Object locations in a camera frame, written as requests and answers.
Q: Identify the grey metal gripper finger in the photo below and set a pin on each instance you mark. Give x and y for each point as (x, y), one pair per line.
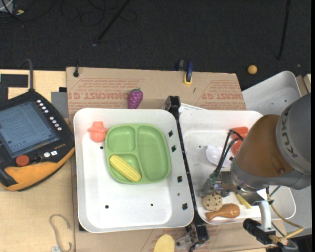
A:
(224, 193)
(206, 189)

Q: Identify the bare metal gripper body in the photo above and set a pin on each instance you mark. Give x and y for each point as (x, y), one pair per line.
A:
(227, 181)

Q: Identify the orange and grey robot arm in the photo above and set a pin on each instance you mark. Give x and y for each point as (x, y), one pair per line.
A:
(267, 151)

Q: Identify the brown chocolate chip biscuit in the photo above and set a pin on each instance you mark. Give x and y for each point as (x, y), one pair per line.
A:
(212, 202)

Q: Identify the brown chicken drumstick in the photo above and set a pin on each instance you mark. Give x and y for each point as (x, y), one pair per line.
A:
(225, 211)

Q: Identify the yellow stick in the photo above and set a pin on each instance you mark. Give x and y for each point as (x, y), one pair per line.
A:
(243, 201)

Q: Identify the clear plastic shell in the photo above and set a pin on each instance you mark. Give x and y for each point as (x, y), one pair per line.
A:
(214, 153)

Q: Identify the thin black rod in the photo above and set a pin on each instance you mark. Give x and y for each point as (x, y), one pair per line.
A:
(185, 153)

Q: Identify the white plastic tray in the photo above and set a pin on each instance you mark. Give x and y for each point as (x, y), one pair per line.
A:
(197, 140)
(136, 206)

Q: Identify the red toy food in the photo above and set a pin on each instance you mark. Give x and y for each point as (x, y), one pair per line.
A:
(241, 131)

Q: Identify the green divided plate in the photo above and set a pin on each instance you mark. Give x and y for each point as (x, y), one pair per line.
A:
(152, 151)

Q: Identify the yellow corn cob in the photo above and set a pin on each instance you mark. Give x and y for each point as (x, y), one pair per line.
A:
(125, 168)

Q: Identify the brown cardboard board red print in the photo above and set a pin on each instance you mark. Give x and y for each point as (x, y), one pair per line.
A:
(152, 88)

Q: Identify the purple grapes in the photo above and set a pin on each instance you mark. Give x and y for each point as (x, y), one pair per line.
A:
(135, 98)

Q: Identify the yellow ball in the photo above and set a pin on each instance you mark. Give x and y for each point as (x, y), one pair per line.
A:
(252, 69)

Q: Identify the salmon pink toy figure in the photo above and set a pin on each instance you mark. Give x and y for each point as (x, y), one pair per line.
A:
(97, 132)

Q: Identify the black cylinder on white bracket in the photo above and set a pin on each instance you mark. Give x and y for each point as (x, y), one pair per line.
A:
(260, 231)

